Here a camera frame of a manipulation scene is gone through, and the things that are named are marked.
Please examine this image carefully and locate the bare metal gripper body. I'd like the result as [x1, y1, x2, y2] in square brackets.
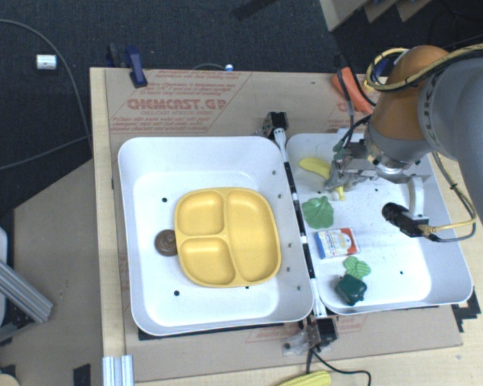
[332, 139, 414, 186]

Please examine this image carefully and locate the yellow banana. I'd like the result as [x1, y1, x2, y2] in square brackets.
[298, 157, 346, 202]

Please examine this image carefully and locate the green lettuce leaf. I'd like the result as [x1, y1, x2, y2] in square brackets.
[301, 195, 335, 230]

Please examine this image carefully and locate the thin black and white rod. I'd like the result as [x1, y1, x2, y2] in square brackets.
[274, 128, 327, 318]

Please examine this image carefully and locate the orange carrot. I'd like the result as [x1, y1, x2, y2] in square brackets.
[331, 67, 374, 114]

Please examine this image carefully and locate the blue white red carton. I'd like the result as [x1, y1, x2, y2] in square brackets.
[314, 227, 361, 261]

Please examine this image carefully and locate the light green leaf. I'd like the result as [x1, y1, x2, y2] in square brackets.
[342, 255, 372, 281]

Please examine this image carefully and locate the white plastic tray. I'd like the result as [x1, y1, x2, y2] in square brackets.
[117, 135, 316, 336]
[284, 132, 475, 316]

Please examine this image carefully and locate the dark green cube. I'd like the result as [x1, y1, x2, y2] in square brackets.
[334, 273, 368, 307]

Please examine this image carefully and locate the yellow divided plate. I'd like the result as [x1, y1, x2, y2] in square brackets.
[173, 187, 283, 290]

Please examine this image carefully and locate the brown cardboard board red print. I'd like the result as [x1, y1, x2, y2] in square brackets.
[103, 68, 464, 384]

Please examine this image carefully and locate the yellow corn cob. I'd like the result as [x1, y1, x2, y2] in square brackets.
[276, 370, 332, 386]

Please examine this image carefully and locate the black cylinder on white bracket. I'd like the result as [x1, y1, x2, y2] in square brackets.
[381, 175, 431, 239]

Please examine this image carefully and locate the black block with thin wires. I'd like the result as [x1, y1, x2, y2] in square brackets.
[260, 111, 289, 138]
[282, 315, 340, 356]

